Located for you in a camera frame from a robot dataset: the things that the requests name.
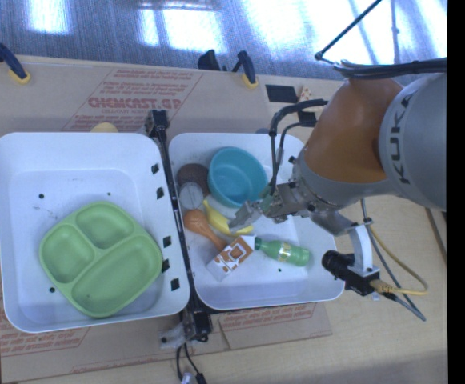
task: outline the white tray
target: white tray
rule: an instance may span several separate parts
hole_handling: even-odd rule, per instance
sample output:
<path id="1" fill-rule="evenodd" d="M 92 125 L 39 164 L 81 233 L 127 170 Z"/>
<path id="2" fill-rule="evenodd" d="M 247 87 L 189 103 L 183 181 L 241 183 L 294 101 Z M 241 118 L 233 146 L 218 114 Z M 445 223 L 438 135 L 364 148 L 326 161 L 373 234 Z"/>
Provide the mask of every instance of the white tray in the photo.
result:
<path id="1" fill-rule="evenodd" d="M 267 134 L 180 134 L 169 147 L 174 175 L 187 163 L 208 167 L 214 153 L 224 146 L 236 146 L 254 155 L 264 166 L 267 177 L 271 178 L 271 140 Z M 292 164 L 287 160 L 291 155 L 298 156 L 302 147 L 297 138 L 286 136 L 285 157 L 278 182 L 290 178 Z M 254 224 L 253 234 L 306 247 L 311 251 L 311 260 L 305 267 L 297 267 L 255 252 L 242 266 L 218 282 L 206 269 L 206 264 L 217 254 L 214 245 L 200 234 L 185 230 L 195 288 L 209 307 L 233 310 L 321 302 L 337 298 L 343 292 L 344 283 L 335 280 L 321 265 L 323 254 L 336 249 L 335 240 L 309 218 L 289 217 L 278 225 L 270 219 L 260 218 Z"/>
<path id="2" fill-rule="evenodd" d="M 77 311 L 60 292 L 51 292 L 38 249 L 56 223 L 102 200 L 122 207 L 143 225 L 170 267 L 129 306 L 97 319 Z M 164 247 L 168 238 L 170 244 Z M 190 288 L 158 147 L 141 134 L 1 137 L 0 260 L 6 316 L 26 332 L 178 313 L 188 303 Z"/>

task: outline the green plate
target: green plate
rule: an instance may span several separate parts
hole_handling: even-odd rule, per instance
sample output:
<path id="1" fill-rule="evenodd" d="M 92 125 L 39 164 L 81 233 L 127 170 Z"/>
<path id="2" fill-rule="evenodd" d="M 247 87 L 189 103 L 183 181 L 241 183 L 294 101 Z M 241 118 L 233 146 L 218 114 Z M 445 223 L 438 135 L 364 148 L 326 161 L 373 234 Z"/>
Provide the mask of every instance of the green plate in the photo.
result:
<path id="1" fill-rule="evenodd" d="M 154 282 L 161 273 L 162 252 L 125 210 L 95 202 L 47 232 L 40 244 L 40 262 L 77 309 L 105 318 Z"/>

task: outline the banana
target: banana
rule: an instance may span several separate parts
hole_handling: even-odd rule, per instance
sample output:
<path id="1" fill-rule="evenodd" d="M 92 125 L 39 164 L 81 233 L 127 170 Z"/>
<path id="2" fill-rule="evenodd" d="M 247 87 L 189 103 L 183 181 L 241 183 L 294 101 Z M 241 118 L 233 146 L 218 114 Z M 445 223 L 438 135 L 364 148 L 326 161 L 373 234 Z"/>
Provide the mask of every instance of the banana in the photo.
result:
<path id="1" fill-rule="evenodd" d="M 207 221 L 218 232 L 221 232 L 228 236 L 235 236 L 237 234 L 249 234 L 254 229 L 252 225 L 249 225 L 247 227 L 243 227 L 242 229 L 232 234 L 229 229 L 229 220 L 225 216 L 220 214 L 214 207 L 212 207 L 207 201 L 207 199 L 204 199 L 203 205 L 206 207 Z"/>

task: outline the blue bowl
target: blue bowl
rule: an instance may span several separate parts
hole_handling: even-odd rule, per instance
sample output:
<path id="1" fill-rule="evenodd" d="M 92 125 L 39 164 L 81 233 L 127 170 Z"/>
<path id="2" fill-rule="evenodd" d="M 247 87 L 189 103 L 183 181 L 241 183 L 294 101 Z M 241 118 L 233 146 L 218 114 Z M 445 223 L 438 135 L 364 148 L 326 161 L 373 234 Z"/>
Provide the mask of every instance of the blue bowl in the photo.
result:
<path id="1" fill-rule="evenodd" d="M 230 208 L 239 208 L 246 200 L 259 199 L 260 192 L 267 185 L 267 176 L 252 154 L 231 146 L 214 154 L 207 182 L 218 202 Z"/>

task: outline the green bottle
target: green bottle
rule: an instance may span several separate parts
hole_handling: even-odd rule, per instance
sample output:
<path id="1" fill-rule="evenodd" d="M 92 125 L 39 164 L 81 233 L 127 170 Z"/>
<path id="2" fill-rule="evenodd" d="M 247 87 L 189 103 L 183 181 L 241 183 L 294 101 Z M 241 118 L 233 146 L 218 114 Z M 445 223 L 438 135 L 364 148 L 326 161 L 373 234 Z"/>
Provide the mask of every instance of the green bottle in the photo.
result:
<path id="1" fill-rule="evenodd" d="M 296 266 L 305 266 L 311 257 L 308 249 L 279 240 L 268 242 L 255 238 L 255 250 L 262 250 L 270 258 Z"/>

